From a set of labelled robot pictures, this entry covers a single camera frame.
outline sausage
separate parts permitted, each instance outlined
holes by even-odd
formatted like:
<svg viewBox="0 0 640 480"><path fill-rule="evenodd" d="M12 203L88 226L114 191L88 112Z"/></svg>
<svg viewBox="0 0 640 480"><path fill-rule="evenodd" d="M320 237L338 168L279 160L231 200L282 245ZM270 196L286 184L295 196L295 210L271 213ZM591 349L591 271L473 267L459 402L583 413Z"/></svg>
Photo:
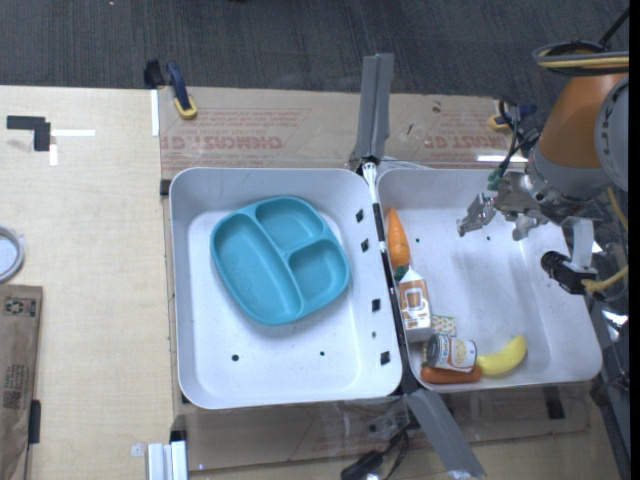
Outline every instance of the sausage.
<svg viewBox="0 0 640 480"><path fill-rule="evenodd" d="M478 382L482 378L482 370L478 365L470 372L445 370L444 368L432 368L423 366L420 370L420 378L429 384L462 384L465 382Z"/></svg>

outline carrot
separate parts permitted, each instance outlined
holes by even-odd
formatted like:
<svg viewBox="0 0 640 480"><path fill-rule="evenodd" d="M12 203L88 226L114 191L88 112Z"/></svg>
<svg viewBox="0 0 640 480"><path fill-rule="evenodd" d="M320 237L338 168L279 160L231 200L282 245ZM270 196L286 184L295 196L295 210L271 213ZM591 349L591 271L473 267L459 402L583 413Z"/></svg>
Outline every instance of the carrot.
<svg viewBox="0 0 640 480"><path fill-rule="evenodd" d="M462 384L465 382L478 382L482 378L482 370L478 365L470 372L457 372L444 368L432 368L423 366L420 370L420 378L429 384Z"/></svg>
<svg viewBox="0 0 640 480"><path fill-rule="evenodd" d="M387 248L389 261L394 270L409 264L409 241L395 208L390 208L387 215Z"/></svg>

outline recycling symbol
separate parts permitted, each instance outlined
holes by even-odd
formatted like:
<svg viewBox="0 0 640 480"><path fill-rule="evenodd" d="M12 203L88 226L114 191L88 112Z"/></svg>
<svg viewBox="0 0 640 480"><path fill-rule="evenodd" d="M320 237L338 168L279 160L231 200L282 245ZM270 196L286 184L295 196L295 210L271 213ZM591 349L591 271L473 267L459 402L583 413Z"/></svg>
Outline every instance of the recycling symbol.
<svg viewBox="0 0 640 480"><path fill-rule="evenodd" d="M7 299L4 305L4 312L10 315L20 315L24 313L24 302L16 299Z"/></svg>

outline light wooden surface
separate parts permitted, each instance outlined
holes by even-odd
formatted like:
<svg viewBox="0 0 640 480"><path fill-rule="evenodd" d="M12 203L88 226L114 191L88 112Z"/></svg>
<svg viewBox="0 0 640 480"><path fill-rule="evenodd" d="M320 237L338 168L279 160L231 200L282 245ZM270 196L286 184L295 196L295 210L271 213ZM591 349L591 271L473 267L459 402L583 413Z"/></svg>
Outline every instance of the light wooden surface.
<svg viewBox="0 0 640 480"><path fill-rule="evenodd" d="M58 165L31 134L0 127L0 222L24 235L15 283L44 288L31 479L142 479L136 443L167 442L172 383L158 138L148 91L0 87L5 115L45 117ZM598 409L584 433L474 446L489 478L618 478ZM431 450L397 478L424 478ZM336 478L348 464L223 471L202 478ZM446 473L429 476L450 478Z"/></svg>

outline toy banana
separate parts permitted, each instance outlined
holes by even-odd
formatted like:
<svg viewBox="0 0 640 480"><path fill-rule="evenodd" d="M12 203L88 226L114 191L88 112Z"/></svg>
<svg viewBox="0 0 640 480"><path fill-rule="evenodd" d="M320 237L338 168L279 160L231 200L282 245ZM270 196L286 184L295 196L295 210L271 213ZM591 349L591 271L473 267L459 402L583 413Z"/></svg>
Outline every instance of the toy banana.
<svg viewBox="0 0 640 480"><path fill-rule="evenodd" d="M514 336L503 348L494 354L480 354L476 364L485 375L501 375L513 370L527 353L527 340L522 334Z"/></svg>

